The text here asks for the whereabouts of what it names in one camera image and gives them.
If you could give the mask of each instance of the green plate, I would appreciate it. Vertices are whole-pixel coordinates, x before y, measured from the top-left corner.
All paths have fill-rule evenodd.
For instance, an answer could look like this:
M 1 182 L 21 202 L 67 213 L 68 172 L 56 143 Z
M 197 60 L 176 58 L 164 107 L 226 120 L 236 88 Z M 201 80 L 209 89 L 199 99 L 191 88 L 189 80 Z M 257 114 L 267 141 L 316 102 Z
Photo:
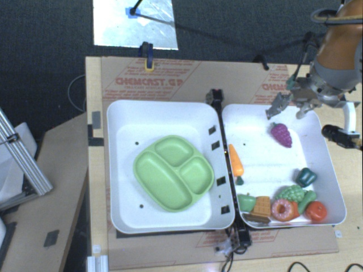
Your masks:
M 136 179 L 149 196 L 167 211 L 192 206 L 213 185 L 214 172 L 204 156 L 180 136 L 166 136 L 135 159 Z

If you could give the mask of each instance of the pink donut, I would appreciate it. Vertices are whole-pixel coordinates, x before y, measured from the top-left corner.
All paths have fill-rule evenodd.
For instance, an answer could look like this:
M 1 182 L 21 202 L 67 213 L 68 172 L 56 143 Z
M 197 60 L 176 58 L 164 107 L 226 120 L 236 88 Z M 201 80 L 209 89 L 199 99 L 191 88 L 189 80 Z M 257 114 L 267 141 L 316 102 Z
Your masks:
M 288 222 L 294 217 L 294 206 L 287 199 L 280 198 L 272 204 L 271 214 L 280 222 Z

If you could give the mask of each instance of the red tomato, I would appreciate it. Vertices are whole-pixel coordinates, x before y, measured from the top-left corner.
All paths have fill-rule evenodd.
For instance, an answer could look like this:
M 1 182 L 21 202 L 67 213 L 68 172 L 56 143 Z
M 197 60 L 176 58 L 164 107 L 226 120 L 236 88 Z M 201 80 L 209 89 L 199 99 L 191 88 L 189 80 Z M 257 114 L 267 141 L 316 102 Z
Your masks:
M 314 220 L 316 222 L 321 222 L 323 219 L 325 219 L 327 214 L 328 212 L 325 205 L 323 205 L 319 201 L 309 203 L 309 205 L 305 210 L 305 215 L 309 219 Z

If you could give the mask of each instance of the dark gray floor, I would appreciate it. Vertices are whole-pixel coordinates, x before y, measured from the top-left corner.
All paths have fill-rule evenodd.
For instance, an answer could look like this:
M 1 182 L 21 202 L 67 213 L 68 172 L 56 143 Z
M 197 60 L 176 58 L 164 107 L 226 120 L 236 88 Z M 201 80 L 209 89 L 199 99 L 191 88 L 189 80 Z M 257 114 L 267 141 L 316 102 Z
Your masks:
M 189 60 L 297 63 L 310 21 L 319 8 L 337 9 L 340 0 L 172 0 L 178 51 L 155 57 Z M 85 73 L 85 56 L 137 56 L 137 49 L 93 45 L 92 0 L 0 0 L 0 107 L 13 125 L 27 122 L 36 138 L 80 114 L 67 87 Z M 85 85 L 73 86 L 82 105 Z M 66 271 L 82 271 L 85 216 Z

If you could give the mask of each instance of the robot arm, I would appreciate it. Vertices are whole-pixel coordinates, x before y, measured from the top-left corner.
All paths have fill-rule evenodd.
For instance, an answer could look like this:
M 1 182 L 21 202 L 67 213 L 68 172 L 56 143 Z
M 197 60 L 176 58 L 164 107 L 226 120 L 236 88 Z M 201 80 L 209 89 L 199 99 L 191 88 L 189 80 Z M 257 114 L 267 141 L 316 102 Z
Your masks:
M 362 83 L 363 0 L 350 1 L 334 17 L 321 17 L 324 12 L 326 14 L 327 11 L 318 10 L 311 15 L 314 22 L 325 24 L 329 28 L 311 64 L 310 73 L 305 78 L 299 78 L 298 67 L 286 82 L 290 94 L 279 93 L 272 106 L 266 110 L 266 115 L 270 119 L 281 113 L 290 102 L 300 108 L 298 119 L 323 104 L 342 108 L 344 128 L 327 125 L 322 134 L 344 148 L 362 150 L 360 135 L 355 132 L 355 107 L 360 102 L 348 102 L 344 94 L 354 91 L 355 86 Z M 306 53 L 309 44 L 305 39 L 304 41 Z

